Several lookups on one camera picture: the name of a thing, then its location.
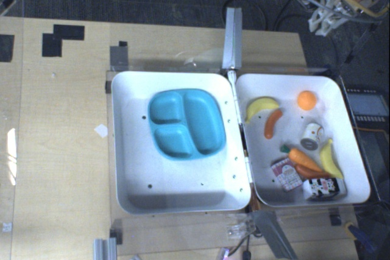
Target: white plastic tray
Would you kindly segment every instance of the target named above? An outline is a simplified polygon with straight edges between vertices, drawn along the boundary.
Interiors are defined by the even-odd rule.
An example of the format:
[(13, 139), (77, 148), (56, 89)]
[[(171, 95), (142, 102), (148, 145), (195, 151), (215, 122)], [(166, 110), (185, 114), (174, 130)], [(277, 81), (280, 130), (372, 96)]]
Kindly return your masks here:
[[(202, 89), (216, 99), (226, 144), (215, 155), (170, 160), (155, 147), (147, 118), (159, 92)], [(122, 72), (112, 81), (116, 187), (128, 213), (156, 214), (237, 210), (250, 199), (243, 145), (232, 89), (223, 76)]]
[[(358, 145), (353, 134), (348, 113), (339, 86), (329, 78), (319, 76), (288, 76), (270, 74), (245, 74), (239, 77), (236, 89), (242, 119), (246, 117), (248, 104), (258, 97), (276, 99), (283, 116), (275, 125), (274, 137), (264, 137), (264, 125), (271, 110), (260, 112), (244, 125), (252, 175), (259, 198), (270, 206), (313, 206), (365, 202), (370, 195), (370, 185), (364, 169)], [(317, 96), (314, 109), (304, 111), (297, 105), (301, 91), (309, 90)], [(308, 151), (300, 146), (305, 127), (317, 122), (325, 130), (326, 138), (333, 139), (333, 157), (344, 175), (347, 195), (329, 202), (311, 202), (303, 198), (302, 187), (285, 192), (278, 183), (271, 164), (286, 154), (280, 147), (286, 144), (297, 147), (311, 156), (318, 164), (319, 151)]]

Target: banana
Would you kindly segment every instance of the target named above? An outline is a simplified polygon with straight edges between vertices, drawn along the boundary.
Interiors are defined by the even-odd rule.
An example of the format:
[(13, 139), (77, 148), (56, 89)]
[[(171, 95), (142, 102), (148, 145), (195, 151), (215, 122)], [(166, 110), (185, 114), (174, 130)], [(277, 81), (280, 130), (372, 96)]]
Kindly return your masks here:
[(245, 123), (248, 123), (253, 115), (257, 114), (261, 110), (275, 109), (279, 107), (279, 103), (271, 97), (259, 97), (254, 100), (246, 109)]
[(321, 158), (322, 166), (325, 171), (328, 172), (332, 177), (343, 179), (341, 171), (337, 168), (336, 164), (333, 162), (332, 157), (332, 139), (328, 140), (328, 143), (319, 152)]

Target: carrot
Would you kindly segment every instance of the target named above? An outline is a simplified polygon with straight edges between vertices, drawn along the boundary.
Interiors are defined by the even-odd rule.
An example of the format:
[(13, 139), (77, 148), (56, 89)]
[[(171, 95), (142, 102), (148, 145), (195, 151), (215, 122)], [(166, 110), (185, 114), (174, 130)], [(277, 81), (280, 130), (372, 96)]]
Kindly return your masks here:
[(311, 169), (309, 169), (301, 164), (296, 164), (295, 170), (298, 172), (298, 174), (305, 177), (306, 179), (330, 178), (330, 174), (328, 174), (325, 171), (317, 172), (317, 171), (311, 170)]
[(291, 149), (288, 154), (288, 157), (297, 164), (303, 165), (317, 172), (322, 172), (322, 169), (316, 164), (316, 162), (299, 149)]
[(264, 136), (266, 139), (271, 139), (274, 136), (274, 127), (276, 122), (281, 118), (283, 115), (281, 110), (275, 110), (272, 112), (272, 114), (268, 117), (266, 126), (264, 128)]

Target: white can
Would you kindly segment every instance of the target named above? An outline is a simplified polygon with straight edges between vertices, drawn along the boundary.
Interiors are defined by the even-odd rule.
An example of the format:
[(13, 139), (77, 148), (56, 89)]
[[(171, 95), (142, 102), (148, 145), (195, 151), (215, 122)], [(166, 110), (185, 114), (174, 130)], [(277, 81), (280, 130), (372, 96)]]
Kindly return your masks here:
[(316, 150), (324, 136), (324, 128), (321, 125), (312, 122), (307, 125), (300, 144), (307, 150)]

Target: sausage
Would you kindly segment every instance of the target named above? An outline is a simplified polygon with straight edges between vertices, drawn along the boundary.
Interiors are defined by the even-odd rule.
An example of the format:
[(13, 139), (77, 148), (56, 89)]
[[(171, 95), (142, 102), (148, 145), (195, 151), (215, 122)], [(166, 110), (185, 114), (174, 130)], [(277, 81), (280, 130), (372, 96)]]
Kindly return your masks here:
[(282, 111), (278, 109), (272, 112), (272, 114), (268, 117), (266, 126), (264, 128), (264, 136), (266, 139), (271, 139), (274, 136), (274, 126), (282, 116)]
[(307, 179), (330, 178), (330, 174), (325, 171), (317, 172), (300, 164), (295, 165), (295, 170), (298, 172), (298, 174)]

